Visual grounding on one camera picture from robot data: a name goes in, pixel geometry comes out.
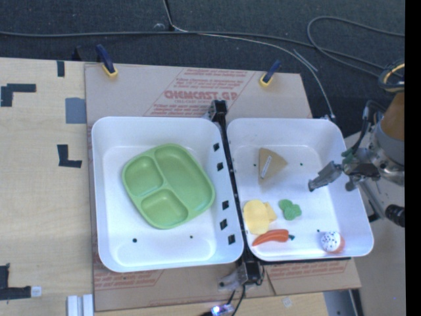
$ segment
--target black tape mark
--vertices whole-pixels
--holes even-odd
[[[0,266],[0,300],[17,300],[19,298],[30,298],[31,287],[11,288],[8,285],[10,264]]]
[[[68,160],[68,145],[57,144],[57,150],[59,151],[59,166],[64,167],[82,167],[82,161],[69,161]]]
[[[36,92],[36,84],[14,84],[8,83],[5,87],[1,87],[0,91],[0,107],[11,107],[14,92]]]
[[[57,76],[64,77],[64,61],[57,61]]]
[[[66,123],[86,124],[85,100],[78,97],[66,98]]]

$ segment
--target white tray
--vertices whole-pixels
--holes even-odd
[[[278,218],[270,229],[284,228],[294,235],[285,243],[268,242],[256,247],[255,235],[247,233],[251,251],[264,261],[297,261],[358,257],[374,245],[372,231],[359,190],[348,192],[348,177],[309,191],[308,182],[318,176],[330,161],[341,163],[346,150],[339,128],[324,119],[239,118],[228,125],[235,180],[241,207],[250,199],[268,201]],[[281,155],[287,167],[274,178],[259,184],[259,148]],[[284,219],[278,206],[281,199],[300,205],[302,215]],[[326,253],[320,244],[323,232],[336,230],[346,246],[339,254]]]
[[[99,257],[106,267],[116,272],[145,271],[232,263],[241,256],[243,237],[214,123],[203,118],[105,117],[93,125],[91,136]],[[161,230],[140,215],[121,174],[132,157],[167,143],[183,146],[196,158],[216,193],[204,213]]]

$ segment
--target orange toy carrot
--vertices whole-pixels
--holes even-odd
[[[268,241],[286,242],[288,241],[288,239],[294,239],[294,236],[289,235],[288,230],[273,229],[255,238],[255,241],[253,241],[252,246],[257,246]]]

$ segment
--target wooden table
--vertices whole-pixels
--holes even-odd
[[[0,59],[0,86],[36,84],[0,107],[0,265],[9,286],[41,286],[42,296],[0,301],[0,315],[66,315],[66,297],[93,293],[85,124],[67,124],[65,99],[85,98],[84,64]],[[81,168],[59,167],[57,145]],[[251,298],[237,315],[326,316],[323,293]],[[211,303],[110,311],[96,315],[200,315]]]

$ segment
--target cardboard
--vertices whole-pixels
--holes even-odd
[[[225,99],[227,121],[251,118],[311,118],[299,74],[276,73],[268,87],[264,72],[172,66],[116,65],[108,77],[100,64],[86,64],[86,113],[89,155],[93,285],[95,310],[117,310],[197,302],[226,302],[230,291],[218,279],[235,263],[136,273],[114,273],[99,259],[90,131],[107,116],[205,117],[213,99]],[[248,287],[246,298],[358,288],[352,259],[267,265],[262,285]]]

